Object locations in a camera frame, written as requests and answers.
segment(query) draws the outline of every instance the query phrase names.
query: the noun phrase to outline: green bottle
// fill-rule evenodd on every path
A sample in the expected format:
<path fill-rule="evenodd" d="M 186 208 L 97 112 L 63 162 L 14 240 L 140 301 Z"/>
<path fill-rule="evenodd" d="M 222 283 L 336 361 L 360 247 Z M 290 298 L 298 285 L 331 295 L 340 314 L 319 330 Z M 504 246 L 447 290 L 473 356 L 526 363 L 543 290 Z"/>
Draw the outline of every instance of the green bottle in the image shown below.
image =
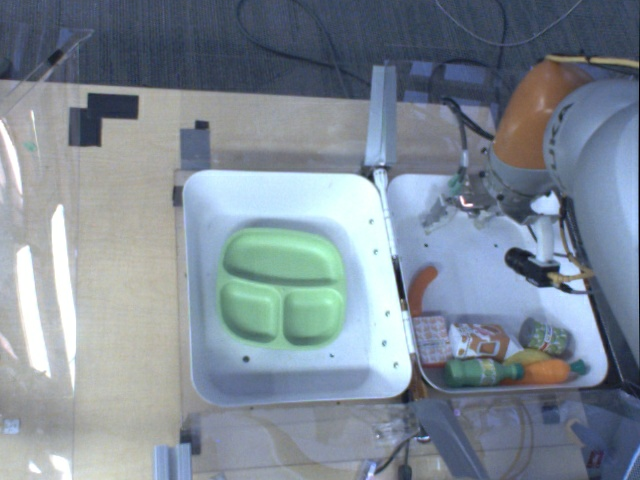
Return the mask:
<path fill-rule="evenodd" d="M 444 381 L 452 388 L 495 386 L 502 379 L 519 380 L 523 376 L 521 364 L 504 366 L 493 359 L 451 359 L 444 367 Z"/>

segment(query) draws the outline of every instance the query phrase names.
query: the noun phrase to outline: white plastic tray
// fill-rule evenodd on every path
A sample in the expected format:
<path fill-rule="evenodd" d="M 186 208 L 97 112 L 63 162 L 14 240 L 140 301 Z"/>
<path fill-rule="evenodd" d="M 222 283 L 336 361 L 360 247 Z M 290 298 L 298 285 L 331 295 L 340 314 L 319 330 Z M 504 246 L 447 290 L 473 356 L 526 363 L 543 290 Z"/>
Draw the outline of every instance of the white plastic tray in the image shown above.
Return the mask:
<path fill-rule="evenodd" d="M 379 195 L 360 176 L 202 171 L 184 187 L 191 373 L 206 401 L 246 406 L 380 399 L 411 377 Z M 340 251 L 347 277 L 338 338 L 317 350 L 242 343 L 222 327 L 216 275 L 225 240 L 250 226 L 318 233 Z"/>
<path fill-rule="evenodd" d="M 505 252 L 511 247 L 535 251 L 526 227 L 497 217 L 477 229 L 467 215 L 458 212 L 451 222 L 425 234 L 420 216 L 440 194 L 447 192 L 448 179 L 407 174 L 395 178 L 389 186 L 389 205 L 407 289 L 417 272 L 433 265 L 438 277 L 424 294 L 424 309 L 441 312 L 448 324 L 502 324 L 516 337 L 529 316 L 563 327 L 575 337 L 574 358 L 583 359 L 589 371 L 571 382 L 548 386 L 452 389 L 444 384 L 442 368 L 425 368 L 425 379 L 433 387 L 455 394 L 575 389 L 600 384 L 607 374 L 608 362 L 588 298 L 553 288 L 536 288 L 504 262 Z M 559 240 L 556 243 L 556 250 L 560 250 Z M 559 260 L 561 272 L 575 271 L 568 262 Z"/>

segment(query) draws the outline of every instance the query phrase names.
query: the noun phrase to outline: white cable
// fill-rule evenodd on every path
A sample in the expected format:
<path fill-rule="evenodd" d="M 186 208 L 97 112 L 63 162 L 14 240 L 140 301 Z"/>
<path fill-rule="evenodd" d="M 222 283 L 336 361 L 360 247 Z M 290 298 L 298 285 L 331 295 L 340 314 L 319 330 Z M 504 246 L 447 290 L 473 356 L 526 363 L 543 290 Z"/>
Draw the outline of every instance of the white cable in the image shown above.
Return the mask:
<path fill-rule="evenodd" d="M 447 11 L 442 4 L 440 3 L 440 0 L 434 0 L 436 5 L 438 6 L 438 9 L 440 9 L 447 18 L 449 18 L 451 21 L 453 21 L 458 27 L 460 27 L 462 30 L 464 30 L 467 34 L 469 34 L 471 37 L 477 39 L 478 41 L 481 41 L 485 44 L 491 45 L 491 46 L 500 46 L 500 47 L 513 47 L 513 46 L 522 46 L 523 44 L 527 44 L 530 43 L 531 41 L 538 39 L 542 34 L 548 32 L 549 30 L 551 30 L 553 27 L 555 27 L 558 23 L 560 23 L 562 20 L 566 19 L 575 9 L 576 7 L 578 7 L 582 2 L 584 2 L 584 0 L 578 0 L 572 7 L 571 9 L 569 9 L 567 12 L 565 12 L 562 16 L 560 16 L 557 20 L 551 22 L 549 25 L 547 25 L 545 28 L 543 28 L 540 32 L 536 32 L 533 36 L 531 36 L 529 39 L 523 39 L 522 41 L 515 41 L 513 43 L 498 43 L 496 41 L 491 41 L 490 39 L 485 39 L 484 37 L 481 37 L 479 35 L 477 35 L 476 33 L 474 33 L 473 31 L 469 30 L 467 27 L 465 27 L 462 23 L 460 23 L 458 20 L 456 20 L 453 16 L 451 16 L 451 14 L 449 14 L 449 11 Z"/>

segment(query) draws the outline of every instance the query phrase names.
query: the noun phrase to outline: green divided plate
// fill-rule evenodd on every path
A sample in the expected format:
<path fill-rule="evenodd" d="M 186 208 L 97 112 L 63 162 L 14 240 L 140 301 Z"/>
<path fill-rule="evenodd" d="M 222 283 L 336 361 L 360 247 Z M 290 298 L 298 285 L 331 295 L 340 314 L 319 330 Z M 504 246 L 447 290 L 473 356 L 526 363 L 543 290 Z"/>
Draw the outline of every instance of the green divided plate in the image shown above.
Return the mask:
<path fill-rule="evenodd" d="M 224 244 L 217 307 L 225 329 L 245 343 L 283 350 L 319 348 L 344 324 L 342 257 L 303 231 L 245 228 Z"/>

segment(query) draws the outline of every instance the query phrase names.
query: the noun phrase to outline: dark gray floor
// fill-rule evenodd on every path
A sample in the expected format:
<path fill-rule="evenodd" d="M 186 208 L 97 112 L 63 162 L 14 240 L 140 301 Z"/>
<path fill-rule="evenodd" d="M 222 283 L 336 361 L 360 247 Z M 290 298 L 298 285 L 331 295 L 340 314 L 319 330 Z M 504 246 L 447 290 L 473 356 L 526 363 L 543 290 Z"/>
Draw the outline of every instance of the dark gray floor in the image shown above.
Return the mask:
<path fill-rule="evenodd" d="M 0 56 L 21 77 L 46 57 L 60 29 L 89 28 L 80 80 L 86 83 L 343 96 L 335 70 L 284 58 L 251 44 L 236 21 L 239 0 L 0 0 Z M 496 65 L 500 49 L 458 29 L 433 0 L 300 0 L 321 19 L 342 67 L 367 78 L 372 64 L 467 58 Z M 530 37 L 577 0 L 500 0 L 507 41 Z M 481 36 L 499 41 L 493 0 L 442 0 Z M 550 52 L 638 58 L 640 0 L 586 0 L 557 27 L 504 48 L 502 66 L 526 68 Z M 251 0 L 248 29 L 269 44 L 330 62 L 314 21 L 287 0 Z M 347 94 L 368 97 L 346 76 Z"/>

